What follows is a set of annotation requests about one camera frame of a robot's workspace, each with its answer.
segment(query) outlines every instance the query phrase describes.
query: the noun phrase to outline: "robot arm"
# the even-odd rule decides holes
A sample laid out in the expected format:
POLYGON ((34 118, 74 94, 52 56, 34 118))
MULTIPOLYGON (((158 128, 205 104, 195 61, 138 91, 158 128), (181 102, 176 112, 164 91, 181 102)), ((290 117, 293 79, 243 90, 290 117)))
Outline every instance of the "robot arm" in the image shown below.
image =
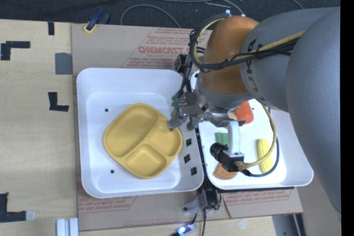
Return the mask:
POLYGON ((187 66, 196 91, 180 93, 170 129, 190 118, 220 127, 255 98, 289 112, 299 143, 332 205, 341 213, 340 8, 304 9, 260 23, 241 16, 210 19, 191 33, 187 66), (197 39, 215 25, 201 61, 197 39))

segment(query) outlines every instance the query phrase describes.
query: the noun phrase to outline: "yellow plate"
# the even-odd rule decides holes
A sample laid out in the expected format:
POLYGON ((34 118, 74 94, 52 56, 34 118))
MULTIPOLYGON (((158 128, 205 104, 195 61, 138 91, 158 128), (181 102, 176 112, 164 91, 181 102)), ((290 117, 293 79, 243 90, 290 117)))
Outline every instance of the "yellow plate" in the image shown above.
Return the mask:
POLYGON ((167 126, 167 117, 155 108, 136 103, 108 126, 105 149, 120 165, 141 178, 162 173, 182 148, 180 130, 167 126))

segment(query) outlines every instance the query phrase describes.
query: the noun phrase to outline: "white tray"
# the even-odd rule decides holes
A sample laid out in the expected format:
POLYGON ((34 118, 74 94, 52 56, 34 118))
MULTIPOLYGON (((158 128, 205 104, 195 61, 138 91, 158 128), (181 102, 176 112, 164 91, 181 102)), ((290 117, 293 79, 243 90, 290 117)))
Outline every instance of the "white tray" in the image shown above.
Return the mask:
MULTIPOLYGON (((191 77, 193 78, 191 80, 192 86, 195 86, 196 73, 191 77)), ((240 152, 244 154, 245 162, 258 160, 258 139, 267 139, 269 145, 273 140, 273 131, 262 105, 255 99, 250 100, 249 104, 253 111, 254 120, 252 123, 240 127, 240 152)), ((314 172, 297 140, 289 113, 275 110, 272 110, 271 113, 277 129, 280 157, 277 168, 271 174, 263 177, 248 177, 238 173, 229 180, 216 178, 213 172, 218 161, 210 154, 210 146, 216 142, 215 133, 227 133, 227 129, 217 128, 210 122, 198 124, 206 173, 214 186, 222 190, 244 190, 306 186, 312 181, 314 172)), ((275 148, 272 151, 273 161, 275 161, 276 153, 275 148)), ((259 165, 250 167, 249 170, 253 174, 262 173, 259 165)))
POLYGON ((89 195, 97 198, 151 195, 193 191, 201 186, 204 172, 196 135, 187 130, 186 123, 179 127, 184 143, 178 157, 152 179, 141 179, 125 170, 103 146, 106 128, 132 104, 149 104, 170 119, 171 98, 181 82, 177 72, 161 69, 89 68, 79 73, 76 83, 81 179, 89 195), (190 160, 185 163, 188 154, 190 160))

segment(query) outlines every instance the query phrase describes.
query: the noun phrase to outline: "wooden surface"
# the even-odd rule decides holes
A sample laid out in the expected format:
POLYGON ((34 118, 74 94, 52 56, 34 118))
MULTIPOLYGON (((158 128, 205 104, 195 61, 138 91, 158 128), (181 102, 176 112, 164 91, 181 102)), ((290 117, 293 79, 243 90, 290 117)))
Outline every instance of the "wooden surface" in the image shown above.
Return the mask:
MULTIPOLYGON (((72 75, 55 74, 55 54, 71 54, 70 24, 0 20, 0 43, 30 41, 0 61, 0 193, 8 211, 35 220, 0 223, 0 235, 55 235, 59 218, 77 217, 72 75), (50 111, 48 92, 69 111, 50 111)), ((169 235, 178 225, 82 232, 80 235, 169 235)), ((205 235, 275 235, 271 217, 207 221, 205 235)))

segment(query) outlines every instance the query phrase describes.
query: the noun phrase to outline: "cardboard box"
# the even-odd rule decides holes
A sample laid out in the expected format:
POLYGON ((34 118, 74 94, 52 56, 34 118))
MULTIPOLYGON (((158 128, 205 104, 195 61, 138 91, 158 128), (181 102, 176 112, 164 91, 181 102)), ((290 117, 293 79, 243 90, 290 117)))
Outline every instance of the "cardboard box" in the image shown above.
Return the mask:
MULTIPOLYGON (((173 69, 178 54, 187 54, 188 29, 98 25, 92 34, 84 24, 71 25, 72 71, 77 166, 77 205, 80 231, 137 227, 168 223, 189 223, 194 215, 183 213, 183 204, 197 192, 97 199, 82 187, 77 121, 76 78, 90 67, 173 69)), ((210 30, 200 37, 205 47, 210 30)), ((208 220, 301 213, 296 188, 240 191, 222 194, 218 210, 208 212, 208 220)))

